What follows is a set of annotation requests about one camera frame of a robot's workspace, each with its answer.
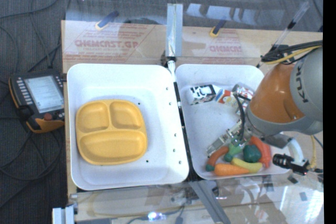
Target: yellow cable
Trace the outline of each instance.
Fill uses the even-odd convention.
[[[306,49],[301,49],[301,50],[293,52],[292,54],[287,55],[287,56],[285,56],[285,57],[283,57],[281,59],[278,59],[278,60],[275,60],[275,61],[271,61],[271,62],[265,62],[265,63],[268,64],[268,65],[273,65],[275,63],[280,63],[280,62],[286,61],[287,59],[290,59],[290,58],[292,58],[292,57],[294,57],[294,56],[296,56],[298,54],[302,54],[302,53],[304,53],[306,51],[314,50],[314,49],[317,49],[317,48],[320,48],[320,47],[321,46],[314,46],[314,47],[310,47],[310,48],[306,48]]]
[[[314,136],[311,135],[310,138],[313,144],[313,156],[310,160],[310,164],[307,166],[308,170],[315,169],[317,166],[317,156],[316,156],[316,146],[315,146]]]

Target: kuka logo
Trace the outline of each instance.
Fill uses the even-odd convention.
[[[297,87],[297,90],[298,90],[299,95],[302,98],[303,103],[307,103],[307,102],[309,102],[309,100],[305,98],[305,95],[304,95],[305,93],[302,89],[301,68],[302,68],[302,64],[298,66],[298,68],[297,68],[298,72],[296,73],[296,81],[298,82],[298,85],[299,85]]]

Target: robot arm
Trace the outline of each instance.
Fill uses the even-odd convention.
[[[272,136],[283,131],[312,135],[323,130],[322,54],[320,47],[296,65],[279,63],[265,75],[246,108],[245,135],[273,144]]]

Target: toy vegetable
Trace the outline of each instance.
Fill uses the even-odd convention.
[[[248,174],[249,170],[232,164],[217,163],[215,165],[214,173],[217,176],[231,176],[231,175]]]
[[[243,151],[242,145],[235,146],[234,144],[229,144],[229,152],[225,154],[224,160],[228,163],[232,161],[232,158]]]
[[[256,145],[246,145],[243,149],[244,161],[256,163],[261,158],[261,152]]]
[[[264,166],[268,168],[269,162],[272,159],[270,146],[262,142],[256,136],[252,136],[249,142],[251,145],[256,145],[257,148],[260,150],[261,158],[259,159],[259,162],[263,163]]]
[[[211,154],[210,158],[208,159],[205,170],[208,172],[213,171],[215,169],[216,161],[221,157],[222,155],[226,154],[229,151],[228,146],[222,146],[218,150],[216,150],[213,154]]]
[[[231,164],[248,169],[251,174],[258,172],[263,166],[262,163],[248,163],[239,158],[233,158]]]

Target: gray carpet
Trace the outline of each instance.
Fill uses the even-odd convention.
[[[165,24],[167,3],[182,3],[186,26],[212,27],[216,11],[234,7],[245,13],[226,18],[227,28],[283,30],[305,2],[310,8],[294,30],[321,31],[323,0],[0,0],[0,167],[11,175],[0,172],[0,222],[51,223],[51,209],[67,203],[64,129],[26,141],[8,94],[16,71],[62,71],[62,19],[95,20],[117,9],[117,22]]]

